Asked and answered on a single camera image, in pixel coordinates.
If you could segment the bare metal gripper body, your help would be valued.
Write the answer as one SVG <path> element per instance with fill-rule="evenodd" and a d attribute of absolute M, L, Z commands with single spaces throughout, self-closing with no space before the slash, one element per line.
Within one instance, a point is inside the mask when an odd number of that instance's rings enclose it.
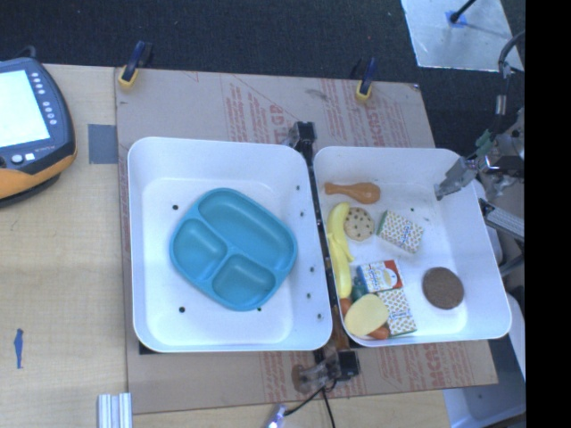
<path fill-rule="evenodd" d="M 525 109 L 515 123 L 498 134 L 484 156 L 480 180 L 487 195 L 503 195 L 508 187 L 525 182 Z"/>

